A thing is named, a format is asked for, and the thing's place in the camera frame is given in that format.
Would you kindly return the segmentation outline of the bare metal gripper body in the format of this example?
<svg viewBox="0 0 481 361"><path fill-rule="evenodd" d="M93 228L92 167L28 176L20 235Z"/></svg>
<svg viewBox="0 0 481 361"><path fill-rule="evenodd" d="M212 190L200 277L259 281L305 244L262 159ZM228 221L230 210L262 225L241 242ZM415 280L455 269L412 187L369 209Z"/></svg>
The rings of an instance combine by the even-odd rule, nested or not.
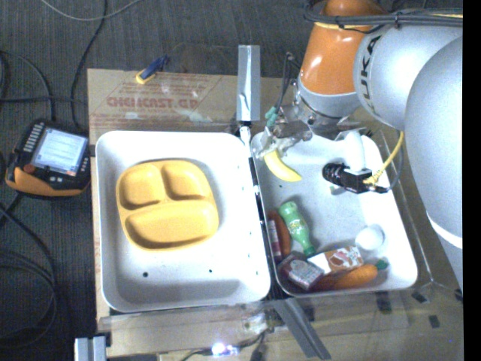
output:
<svg viewBox="0 0 481 361"><path fill-rule="evenodd" d="M281 105L271 131L278 138L297 138L307 141L314 135L334 139L339 133L339 117L330 117L313 110L309 105Z"/></svg>

